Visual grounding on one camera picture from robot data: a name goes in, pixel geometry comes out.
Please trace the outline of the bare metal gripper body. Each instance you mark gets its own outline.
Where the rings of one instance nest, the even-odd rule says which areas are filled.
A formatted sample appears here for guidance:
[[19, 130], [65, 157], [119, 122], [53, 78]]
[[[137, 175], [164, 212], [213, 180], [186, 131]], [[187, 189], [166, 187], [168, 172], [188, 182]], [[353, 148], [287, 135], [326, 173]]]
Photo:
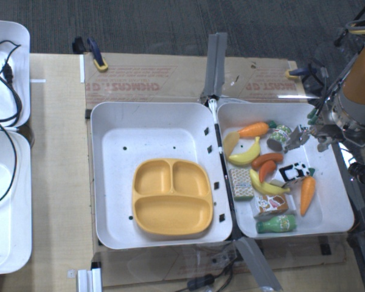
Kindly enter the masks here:
[[365, 146], [365, 126], [348, 116], [339, 108], [324, 109], [309, 117], [309, 132], [315, 138], [329, 136], [332, 144], [349, 141], [359, 147]]

